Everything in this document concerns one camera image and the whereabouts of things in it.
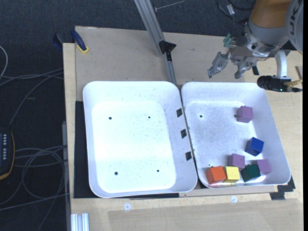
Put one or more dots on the brown cardboard board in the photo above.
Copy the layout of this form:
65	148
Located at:
120	61

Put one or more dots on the blue cube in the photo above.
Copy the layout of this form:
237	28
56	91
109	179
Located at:
254	146

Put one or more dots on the yellow cube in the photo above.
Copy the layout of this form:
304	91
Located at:
232	174

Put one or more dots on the green cube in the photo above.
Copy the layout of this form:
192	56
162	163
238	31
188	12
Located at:
251	172

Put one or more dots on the orange cube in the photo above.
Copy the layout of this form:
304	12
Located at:
215	175

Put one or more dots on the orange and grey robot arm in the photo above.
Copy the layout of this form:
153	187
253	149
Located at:
269	11

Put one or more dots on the black cylinder on white bracket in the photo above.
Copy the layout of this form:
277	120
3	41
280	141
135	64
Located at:
269	82

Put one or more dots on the purple cube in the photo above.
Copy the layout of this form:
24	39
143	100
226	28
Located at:
245	114
236	160
264	165

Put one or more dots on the white plastic tray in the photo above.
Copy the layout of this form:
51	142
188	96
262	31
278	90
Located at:
216	138
130	143

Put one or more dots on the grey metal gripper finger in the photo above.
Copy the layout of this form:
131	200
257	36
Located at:
217	65
242	70

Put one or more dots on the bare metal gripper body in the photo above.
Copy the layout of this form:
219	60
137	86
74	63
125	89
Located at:
243	53

